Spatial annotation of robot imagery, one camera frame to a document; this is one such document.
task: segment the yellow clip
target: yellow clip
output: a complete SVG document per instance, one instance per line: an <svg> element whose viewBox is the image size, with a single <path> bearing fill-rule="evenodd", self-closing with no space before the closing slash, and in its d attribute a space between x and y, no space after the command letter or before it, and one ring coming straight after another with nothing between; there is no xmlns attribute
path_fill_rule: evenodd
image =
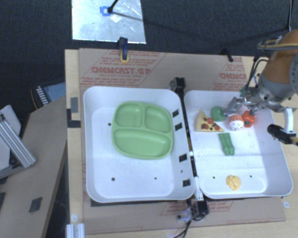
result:
<svg viewBox="0 0 298 238"><path fill-rule="evenodd" d="M127 53L127 59L123 60L123 53L120 53L120 62L122 63L128 63L129 62L129 54Z"/></svg>

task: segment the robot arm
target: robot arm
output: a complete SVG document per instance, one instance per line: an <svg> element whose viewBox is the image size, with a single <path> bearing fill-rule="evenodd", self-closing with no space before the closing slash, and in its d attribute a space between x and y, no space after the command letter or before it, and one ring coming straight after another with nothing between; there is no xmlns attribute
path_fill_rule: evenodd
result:
<svg viewBox="0 0 298 238"><path fill-rule="evenodd" d="M240 98L234 98L230 102L224 110L224 115L236 112L242 105L246 105L252 115L265 108L278 113L284 112L285 118L289 115L289 109L284 108L281 102L289 99L294 93L298 94L298 30L287 33L277 44L271 45L271 42L258 45L260 50L273 51L258 84L249 87L249 82L261 61L254 60L248 83L241 90Z"/></svg>

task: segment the pizza slice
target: pizza slice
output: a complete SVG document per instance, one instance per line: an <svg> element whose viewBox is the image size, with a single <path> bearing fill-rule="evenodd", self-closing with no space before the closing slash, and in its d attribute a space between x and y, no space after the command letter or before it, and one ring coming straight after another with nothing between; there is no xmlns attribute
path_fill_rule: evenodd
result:
<svg viewBox="0 0 298 238"><path fill-rule="evenodd" d="M197 115L195 120L195 131L224 132L224 130L203 111L199 111Z"/></svg>

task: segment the silver sheet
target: silver sheet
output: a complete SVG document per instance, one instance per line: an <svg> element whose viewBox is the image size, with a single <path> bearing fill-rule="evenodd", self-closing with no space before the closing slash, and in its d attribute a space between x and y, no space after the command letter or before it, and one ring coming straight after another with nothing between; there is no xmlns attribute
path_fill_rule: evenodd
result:
<svg viewBox="0 0 298 238"><path fill-rule="evenodd" d="M119 0L113 13L107 8L114 0L72 0L74 40L146 43L140 0Z"/></svg>

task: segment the black fabric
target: black fabric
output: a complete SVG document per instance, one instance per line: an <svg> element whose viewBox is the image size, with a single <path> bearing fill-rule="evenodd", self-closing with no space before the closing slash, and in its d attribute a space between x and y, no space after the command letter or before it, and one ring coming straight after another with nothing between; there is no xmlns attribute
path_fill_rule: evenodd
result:
<svg viewBox="0 0 298 238"><path fill-rule="evenodd" d="M285 30L290 0L141 0L146 45L130 50L253 56ZM298 0L292 26L298 28ZM34 110L32 85L64 76L64 50L115 48L74 41L71 0L0 0L0 108L20 119Z"/></svg>

